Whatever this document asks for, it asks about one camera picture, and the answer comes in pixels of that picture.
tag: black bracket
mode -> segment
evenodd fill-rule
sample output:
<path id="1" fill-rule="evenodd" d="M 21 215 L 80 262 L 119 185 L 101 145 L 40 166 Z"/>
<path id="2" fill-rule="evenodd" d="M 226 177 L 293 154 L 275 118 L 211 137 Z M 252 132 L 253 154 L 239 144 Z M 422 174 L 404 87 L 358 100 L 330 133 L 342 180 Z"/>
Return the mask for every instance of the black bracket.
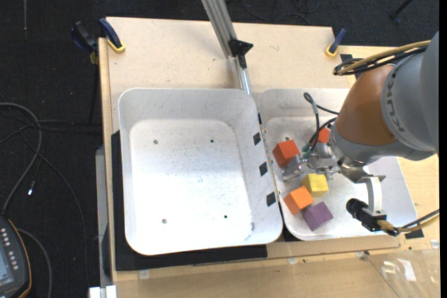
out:
<path id="1" fill-rule="evenodd" d="M 245 54 L 253 47 L 253 44 L 235 39 L 228 41 L 228 44 L 230 45 L 231 54 L 239 60 L 240 67 L 247 68 Z"/>

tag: wooden table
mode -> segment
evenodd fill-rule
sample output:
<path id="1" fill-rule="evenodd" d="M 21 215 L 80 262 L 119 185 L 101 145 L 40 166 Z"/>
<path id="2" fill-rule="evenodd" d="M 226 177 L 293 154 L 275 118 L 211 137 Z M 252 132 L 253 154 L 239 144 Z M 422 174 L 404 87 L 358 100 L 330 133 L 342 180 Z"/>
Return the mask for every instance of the wooden table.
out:
<path id="1" fill-rule="evenodd" d="M 111 279 L 118 297 L 297 297 L 297 292 L 300 296 L 321 297 L 327 294 L 326 290 L 331 290 L 331 297 L 345 297 L 347 292 L 356 297 L 375 297 L 372 292 L 377 290 L 384 297 L 395 297 L 395 290 L 377 274 L 372 256 L 381 262 L 381 255 L 396 259 L 389 254 L 418 251 L 416 265 L 423 265 L 419 261 L 429 260 L 427 257 L 438 263 L 439 250 L 432 248 L 439 242 L 439 225 L 435 224 L 424 229 L 425 237 L 420 239 L 406 240 L 403 235 L 297 242 L 280 239 L 268 244 L 268 259 L 116 271 L 110 136 L 119 129 L 119 96 L 132 87 L 238 88 L 239 84 L 235 64 L 224 58 L 209 22 L 118 17 L 109 17 L 108 21 L 126 45 L 126 50 L 117 54 L 105 39 L 99 39 Z M 247 64 L 255 99 L 270 88 L 351 85 L 346 77 L 332 75 L 332 69 L 340 62 L 339 55 L 331 59 L 324 54 L 334 40 L 331 28 L 240 23 L 234 26 L 239 39 L 254 44 L 247 54 Z M 382 50 L 340 47 L 342 53 L 354 57 Z M 438 158 L 400 163 L 418 215 L 439 208 Z M 362 251 L 369 251 L 370 258 L 359 260 L 356 253 Z M 338 285 L 341 281 L 346 282 L 342 289 Z"/>

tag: orange block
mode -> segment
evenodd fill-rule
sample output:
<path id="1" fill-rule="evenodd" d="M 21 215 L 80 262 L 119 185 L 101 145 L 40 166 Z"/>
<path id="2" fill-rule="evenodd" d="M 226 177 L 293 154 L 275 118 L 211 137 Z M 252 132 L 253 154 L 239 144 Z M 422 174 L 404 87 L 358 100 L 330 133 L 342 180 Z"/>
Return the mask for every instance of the orange block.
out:
<path id="1" fill-rule="evenodd" d="M 314 198 L 310 195 L 310 192 L 305 186 L 300 186 L 298 189 L 291 191 L 285 198 L 288 209 L 292 215 L 296 215 L 298 212 L 308 207 L 314 202 Z"/>
<path id="2" fill-rule="evenodd" d="M 321 129 L 318 134 L 318 143 L 327 143 L 329 142 L 330 130 L 326 127 Z"/>
<path id="3" fill-rule="evenodd" d="M 294 156 L 300 155 L 294 140 L 278 143 L 272 152 L 280 167 L 289 164 Z"/>

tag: purple block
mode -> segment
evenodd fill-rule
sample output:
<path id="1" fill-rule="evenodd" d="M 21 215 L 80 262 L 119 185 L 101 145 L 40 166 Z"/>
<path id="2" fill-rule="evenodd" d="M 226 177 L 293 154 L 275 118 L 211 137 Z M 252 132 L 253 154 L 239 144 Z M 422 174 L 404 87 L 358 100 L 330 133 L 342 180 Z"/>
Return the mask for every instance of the purple block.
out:
<path id="1" fill-rule="evenodd" d="M 323 201 L 307 207 L 301 214 L 312 231 L 315 231 L 334 217 Z"/>

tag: yellow block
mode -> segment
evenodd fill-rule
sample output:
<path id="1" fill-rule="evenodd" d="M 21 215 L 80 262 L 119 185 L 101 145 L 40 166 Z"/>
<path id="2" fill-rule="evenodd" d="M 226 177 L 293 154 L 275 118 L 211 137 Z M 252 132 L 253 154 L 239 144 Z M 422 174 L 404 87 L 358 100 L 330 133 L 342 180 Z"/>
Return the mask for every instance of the yellow block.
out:
<path id="1" fill-rule="evenodd" d="M 307 188 L 314 198 L 319 198 L 329 191 L 328 182 L 324 174 L 310 173 L 301 181 L 301 184 Z"/>

